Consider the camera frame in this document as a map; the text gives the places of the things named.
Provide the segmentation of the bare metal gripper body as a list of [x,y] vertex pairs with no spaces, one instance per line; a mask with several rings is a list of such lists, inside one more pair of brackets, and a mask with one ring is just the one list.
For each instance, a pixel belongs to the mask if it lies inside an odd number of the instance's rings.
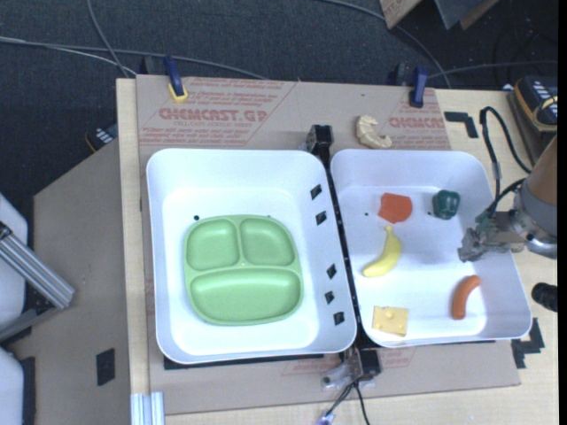
[[476,218],[476,247],[495,252],[526,249],[548,259],[556,259],[558,253],[553,229],[520,210],[480,214]]

